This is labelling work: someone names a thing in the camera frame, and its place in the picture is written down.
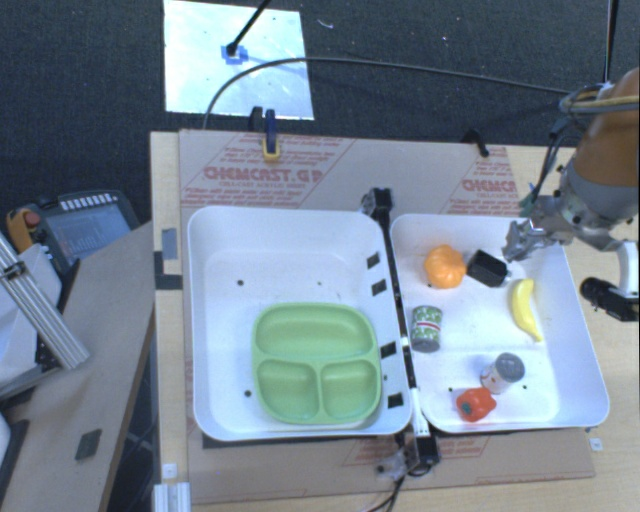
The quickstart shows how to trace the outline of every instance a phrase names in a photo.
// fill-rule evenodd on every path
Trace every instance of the white tray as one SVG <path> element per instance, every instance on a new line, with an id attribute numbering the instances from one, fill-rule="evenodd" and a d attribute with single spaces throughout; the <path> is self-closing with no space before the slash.
<path id="1" fill-rule="evenodd" d="M 223 441 L 388 435 L 407 425 L 411 401 L 395 301 L 374 221 L 356 212 L 211 206 L 191 217 L 187 232 L 194 413 L 205 434 Z M 379 263 L 368 268 L 375 254 Z M 383 280 L 386 291 L 372 295 Z M 395 344 L 395 353 L 381 359 L 382 398 L 371 416 L 357 424 L 295 425 L 262 409 L 251 330 L 265 308 L 282 302 L 355 307 L 379 346 Z M 395 405 L 397 396 L 402 405 Z"/>
<path id="2" fill-rule="evenodd" d="M 535 281 L 533 309 L 544 337 L 539 343 L 512 319 L 511 286 L 489 288 L 469 276 L 450 290 L 426 285 L 422 265 L 432 248 L 449 244 L 465 261 L 477 249 L 501 258 L 510 221 L 421 214 L 403 215 L 392 226 L 407 325 L 416 306 L 443 311 L 441 348 L 413 353 L 422 411 L 451 433 L 598 425 L 609 412 L 609 398 L 562 247 L 509 264 L 511 285 L 525 277 Z M 524 378 L 495 397 L 497 407 L 485 419 L 463 421 L 455 398 L 479 387 L 483 368 L 507 351 L 524 362 Z"/>

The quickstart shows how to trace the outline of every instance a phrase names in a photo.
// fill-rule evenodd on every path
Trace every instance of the banana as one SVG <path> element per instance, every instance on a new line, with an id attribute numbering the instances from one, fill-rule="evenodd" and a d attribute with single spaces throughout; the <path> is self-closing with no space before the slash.
<path id="1" fill-rule="evenodd" d="M 531 334 L 536 341 L 542 341 L 542 335 L 531 311 L 530 300 L 532 292 L 533 279 L 527 278 L 517 281 L 511 292 L 511 312 L 516 325 L 520 329 Z"/>

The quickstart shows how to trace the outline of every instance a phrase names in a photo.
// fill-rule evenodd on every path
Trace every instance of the can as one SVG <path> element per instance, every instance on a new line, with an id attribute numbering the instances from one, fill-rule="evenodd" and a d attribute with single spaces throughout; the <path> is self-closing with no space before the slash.
<path id="1" fill-rule="evenodd" d="M 480 374 L 480 382 L 494 395 L 504 393 L 524 377 L 524 363 L 515 354 L 503 352 Z"/>
<path id="2" fill-rule="evenodd" d="M 434 306 L 418 306 L 411 322 L 411 348 L 418 352 L 435 352 L 440 348 L 442 310 Z"/>

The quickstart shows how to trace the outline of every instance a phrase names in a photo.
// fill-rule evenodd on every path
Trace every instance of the green tray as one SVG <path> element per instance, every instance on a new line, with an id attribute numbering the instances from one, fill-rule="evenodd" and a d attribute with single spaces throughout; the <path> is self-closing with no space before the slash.
<path id="1" fill-rule="evenodd" d="M 258 399 L 286 423 L 361 421 L 381 394 L 373 327 L 358 310 L 329 303 L 282 303 L 253 325 Z"/>

